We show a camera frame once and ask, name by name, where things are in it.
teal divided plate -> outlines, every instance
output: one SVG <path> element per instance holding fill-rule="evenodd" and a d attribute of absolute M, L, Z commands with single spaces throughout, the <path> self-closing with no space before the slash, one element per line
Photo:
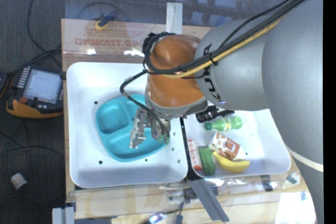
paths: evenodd
<path fill-rule="evenodd" d="M 145 104 L 144 95 L 131 97 Z M 118 161 L 130 162 L 148 157 L 165 146 L 164 142 L 152 137 L 150 128 L 145 128 L 146 139 L 138 148 L 130 148 L 130 132 L 138 108 L 126 97 L 118 97 L 101 105 L 96 112 L 96 125 L 104 147 Z"/>

green bottle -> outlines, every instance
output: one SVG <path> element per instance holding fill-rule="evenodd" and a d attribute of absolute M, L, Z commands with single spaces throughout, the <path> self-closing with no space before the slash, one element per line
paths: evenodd
<path fill-rule="evenodd" d="M 224 117 L 220 118 L 214 122 L 207 122 L 204 124 L 205 130 L 209 131 L 211 129 L 216 129 L 219 131 L 229 131 L 231 129 L 241 128 L 243 121 L 241 117 Z"/>

gray floor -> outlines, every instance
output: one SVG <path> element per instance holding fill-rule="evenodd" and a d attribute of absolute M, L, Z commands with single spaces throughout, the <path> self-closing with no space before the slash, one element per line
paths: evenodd
<path fill-rule="evenodd" d="M 12 74 L 44 50 L 59 48 L 62 18 L 95 19 L 118 10 L 117 20 L 165 24 L 167 2 L 183 3 L 183 24 L 218 26 L 247 18 L 283 0 L 0 0 L 0 70 Z M 59 68 L 60 54 L 37 62 Z M 22 120 L 9 115 L 0 99 L 0 223 L 51 223 L 51 209 L 64 206 L 64 119 Z M 20 147 L 49 152 L 8 153 Z M 26 196 L 17 197 L 11 174 L 29 182 Z"/>

yellow banana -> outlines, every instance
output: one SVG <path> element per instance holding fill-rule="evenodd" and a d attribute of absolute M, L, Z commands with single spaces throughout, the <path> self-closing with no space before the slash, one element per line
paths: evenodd
<path fill-rule="evenodd" d="M 244 171 L 248 166 L 250 166 L 250 161 L 231 161 L 226 157 L 219 155 L 216 151 L 212 153 L 216 159 L 219 166 L 227 171 L 233 173 L 240 173 Z"/>

yellow cable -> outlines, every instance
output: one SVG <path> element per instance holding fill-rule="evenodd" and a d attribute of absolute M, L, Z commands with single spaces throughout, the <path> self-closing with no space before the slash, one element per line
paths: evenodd
<path fill-rule="evenodd" d="M 219 61 L 220 59 L 222 59 L 223 57 L 231 54 L 232 52 L 234 52 L 235 50 L 243 47 L 244 45 L 248 44 L 249 42 L 253 41 L 254 39 L 262 36 L 263 34 L 267 33 L 268 31 L 270 31 L 271 29 L 273 29 L 280 21 L 282 20 L 282 18 L 278 19 L 277 21 L 269 24 L 268 26 L 266 26 L 264 29 L 260 30 L 259 32 L 255 33 L 253 36 L 245 39 L 244 41 L 238 43 L 237 45 L 235 45 L 234 47 L 222 52 L 220 55 L 216 56 L 213 58 L 213 61 L 214 62 L 217 62 Z M 171 79 L 179 79 L 179 78 L 184 78 L 186 76 L 189 76 L 191 74 L 194 74 L 208 66 L 210 66 L 211 64 L 213 64 L 212 61 L 208 61 L 208 62 L 205 62 L 204 64 L 198 66 L 198 67 L 195 67 L 187 72 L 183 72 L 183 73 L 178 73 L 178 74 L 162 74 L 163 76 L 167 77 L 167 78 L 171 78 Z"/>

